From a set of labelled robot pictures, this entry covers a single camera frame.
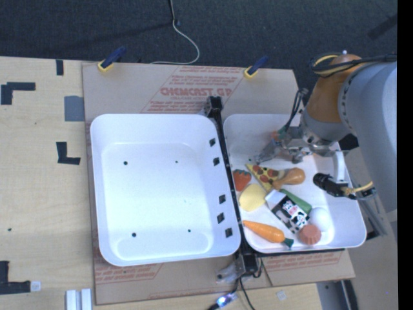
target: toy egg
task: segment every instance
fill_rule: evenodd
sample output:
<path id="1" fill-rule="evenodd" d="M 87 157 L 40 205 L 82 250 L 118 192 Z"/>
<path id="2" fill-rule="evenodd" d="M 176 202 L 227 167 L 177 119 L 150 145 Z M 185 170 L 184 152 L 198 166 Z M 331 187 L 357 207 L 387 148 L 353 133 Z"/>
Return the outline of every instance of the toy egg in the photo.
<path id="1" fill-rule="evenodd" d="M 325 232 L 331 226 L 331 217 L 324 208 L 313 208 L 310 211 L 310 223 L 317 226 L 321 232 Z"/>

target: black fabric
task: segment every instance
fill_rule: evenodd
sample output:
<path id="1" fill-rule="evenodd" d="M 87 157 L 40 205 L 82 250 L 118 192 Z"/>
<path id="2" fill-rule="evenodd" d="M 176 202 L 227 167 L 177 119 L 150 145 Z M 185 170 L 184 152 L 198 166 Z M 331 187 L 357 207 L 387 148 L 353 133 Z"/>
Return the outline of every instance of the black fabric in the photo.
<path id="1" fill-rule="evenodd" d="M 300 87 L 317 79 L 310 58 L 347 50 L 397 52 L 398 0 L 172 0 L 179 29 L 199 46 L 195 65 L 293 69 Z M 196 57 L 172 28 L 168 0 L 0 0 L 0 56 L 122 62 Z"/>

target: light wood surface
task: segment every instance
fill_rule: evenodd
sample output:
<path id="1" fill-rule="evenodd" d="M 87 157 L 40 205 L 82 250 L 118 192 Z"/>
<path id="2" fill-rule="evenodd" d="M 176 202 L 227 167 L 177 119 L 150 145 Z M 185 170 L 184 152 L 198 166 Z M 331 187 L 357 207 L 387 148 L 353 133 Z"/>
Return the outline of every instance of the light wood surface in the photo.
<path id="1" fill-rule="evenodd" d="M 86 171 L 85 124 L 67 122 L 65 96 L 83 96 L 81 62 L 0 57 L 0 84 L 35 82 L 0 105 L 0 260 L 10 261 L 9 281 L 40 281 L 41 291 L 0 295 L 0 309 L 64 309 L 65 291 L 94 287 Z M 56 142 L 80 165 L 57 163 Z M 280 300 L 277 292 L 286 299 Z M 94 309 L 207 309 L 220 294 L 185 296 Z M 256 309 L 321 309 L 315 284 L 248 291 Z M 239 300 L 226 309 L 249 309 Z"/>

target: cardboard sheet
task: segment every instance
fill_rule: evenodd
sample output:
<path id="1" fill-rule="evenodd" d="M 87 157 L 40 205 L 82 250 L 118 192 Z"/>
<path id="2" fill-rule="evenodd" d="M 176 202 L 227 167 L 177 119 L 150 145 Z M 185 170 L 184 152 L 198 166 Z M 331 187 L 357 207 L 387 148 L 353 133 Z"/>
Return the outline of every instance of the cardboard sheet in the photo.
<path id="1" fill-rule="evenodd" d="M 231 114 L 290 113 L 297 91 L 291 70 L 261 69 L 252 79 L 243 77 L 243 70 L 116 63 L 108 72 L 102 73 L 97 69 L 97 63 L 83 63 L 86 151 L 98 305 L 231 290 L 230 284 L 216 282 L 216 271 L 230 264 L 232 256 L 127 268 L 114 267 L 103 259 L 97 242 L 90 124 L 97 116 L 108 113 L 197 114 L 209 96 L 221 96 L 223 119 Z M 311 254 L 267 258 L 264 263 L 268 276 L 263 274 L 260 279 L 248 281 L 245 286 L 253 289 L 354 276 L 346 251 L 328 254 L 322 255 L 327 262 L 319 263 L 311 262 L 309 257 L 304 260 L 303 256 L 313 256 Z M 280 260 L 299 264 L 290 270 L 281 265 Z M 285 267 L 284 272 L 278 269 L 278 265 Z"/>

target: blue clip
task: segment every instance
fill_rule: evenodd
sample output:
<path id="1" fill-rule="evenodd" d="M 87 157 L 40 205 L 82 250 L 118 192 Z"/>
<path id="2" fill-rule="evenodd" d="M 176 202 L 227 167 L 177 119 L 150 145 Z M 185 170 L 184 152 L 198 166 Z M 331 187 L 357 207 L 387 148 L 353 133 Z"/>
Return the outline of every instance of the blue clip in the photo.
<path id="1" fill-rule="evenodd" d="M 256 75 L 258 69 L 263 67 L 264 64 L 267 63 L 267 61 L 268 56 L 263 56 L 261 59 L 256 61 L 254 65 L 244 70 L 244 76 L 248 79 L 253 78 Z"/>
<path id="2" fill-rule="evenodd" d="M 114 66 L 114 62 L 119 61 L 125 53 L 126 48 L 124 46 L 119 47 L 117 50 L 113 51 L 106 59 L 97 64 L 98 69 L 102 72 L 108 71 Z"/>

